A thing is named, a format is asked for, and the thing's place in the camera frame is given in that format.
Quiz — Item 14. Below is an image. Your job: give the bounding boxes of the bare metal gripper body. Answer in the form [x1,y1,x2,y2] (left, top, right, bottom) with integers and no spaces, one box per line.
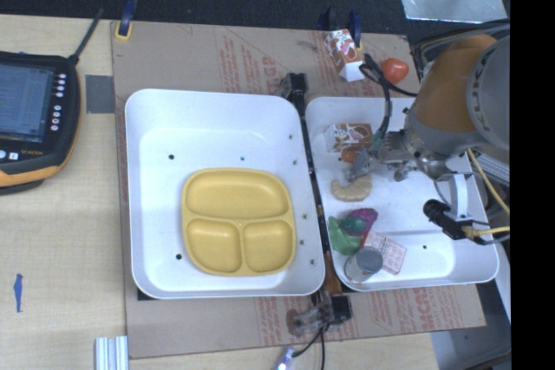
[371,128,452,180]

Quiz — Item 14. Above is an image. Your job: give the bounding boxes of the small red toy food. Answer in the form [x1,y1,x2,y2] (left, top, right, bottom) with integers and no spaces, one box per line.
[340,147,363,165]

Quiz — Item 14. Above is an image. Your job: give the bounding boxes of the beige toy croissant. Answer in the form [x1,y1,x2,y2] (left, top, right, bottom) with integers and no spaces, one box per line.
[330,172,374,203]

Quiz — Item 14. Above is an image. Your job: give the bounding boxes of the white plastic tray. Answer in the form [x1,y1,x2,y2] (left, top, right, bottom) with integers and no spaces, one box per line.
[124,88,327,301]
[304,95,500,293]

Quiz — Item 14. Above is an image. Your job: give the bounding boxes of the brown and white carton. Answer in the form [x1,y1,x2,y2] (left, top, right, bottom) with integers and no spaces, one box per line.
[324,122,375,154]
[324,28,366,82]

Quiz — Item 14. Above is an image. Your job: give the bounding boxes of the thin black rod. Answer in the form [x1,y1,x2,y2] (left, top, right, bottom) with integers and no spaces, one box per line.
[297,98,338,296]

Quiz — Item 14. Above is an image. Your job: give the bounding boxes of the purple toy grapes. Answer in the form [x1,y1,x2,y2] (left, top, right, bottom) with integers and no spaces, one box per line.
[345,207,380,240]

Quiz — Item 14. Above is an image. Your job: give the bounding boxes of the green toy vegetable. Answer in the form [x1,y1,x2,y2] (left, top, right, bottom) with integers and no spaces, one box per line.
[327,215,368,256]

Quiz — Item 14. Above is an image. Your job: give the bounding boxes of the orange-red toy fruit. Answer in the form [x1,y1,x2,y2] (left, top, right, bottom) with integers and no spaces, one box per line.
[381,57,410,85]

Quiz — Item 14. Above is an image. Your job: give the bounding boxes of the white packet with red print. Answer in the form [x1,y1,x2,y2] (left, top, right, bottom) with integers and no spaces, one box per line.
[365,230,408,276]

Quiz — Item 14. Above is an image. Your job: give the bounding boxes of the small silver can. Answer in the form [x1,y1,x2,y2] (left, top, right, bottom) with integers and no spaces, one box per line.
[343,246,385,285]

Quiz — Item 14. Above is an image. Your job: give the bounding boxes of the yellow divided plate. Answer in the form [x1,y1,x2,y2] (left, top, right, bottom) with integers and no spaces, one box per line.
[180,166,298,278]

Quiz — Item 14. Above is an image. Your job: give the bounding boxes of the brown cardboard board red print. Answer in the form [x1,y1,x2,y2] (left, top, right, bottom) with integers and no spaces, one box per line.
[109,20,488,360]

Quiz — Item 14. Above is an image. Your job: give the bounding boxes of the black cylinder on white bracket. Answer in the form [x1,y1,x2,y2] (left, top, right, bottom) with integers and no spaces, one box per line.
[422,172,478,241]

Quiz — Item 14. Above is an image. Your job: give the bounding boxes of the black block with thin wires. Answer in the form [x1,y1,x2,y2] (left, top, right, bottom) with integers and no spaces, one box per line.
[278,72,310,101]
[287,293,353,337]

